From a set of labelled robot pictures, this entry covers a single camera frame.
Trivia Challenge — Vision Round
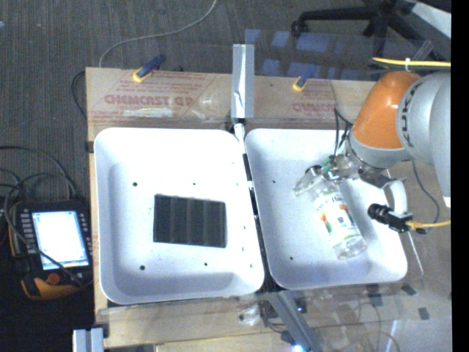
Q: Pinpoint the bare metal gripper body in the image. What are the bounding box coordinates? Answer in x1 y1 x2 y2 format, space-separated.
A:
320 153 367 183

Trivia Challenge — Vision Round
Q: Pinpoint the white plastic tray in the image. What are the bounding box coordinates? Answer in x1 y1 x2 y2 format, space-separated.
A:
93 126 265 306
244 128 409 292

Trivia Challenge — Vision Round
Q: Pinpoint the clear plastic bottle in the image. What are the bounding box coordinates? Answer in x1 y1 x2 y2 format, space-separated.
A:
307 177 368 261

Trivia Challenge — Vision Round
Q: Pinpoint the brown cardboard board red print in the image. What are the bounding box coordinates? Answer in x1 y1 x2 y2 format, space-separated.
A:
84 67 424 348

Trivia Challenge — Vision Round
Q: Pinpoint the black ribbed rectangular pad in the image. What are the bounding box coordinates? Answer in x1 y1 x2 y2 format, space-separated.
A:
152 194 228 249

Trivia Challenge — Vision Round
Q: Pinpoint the black cylinder on white bracket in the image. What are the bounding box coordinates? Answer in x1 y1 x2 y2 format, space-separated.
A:
367 177 415 234

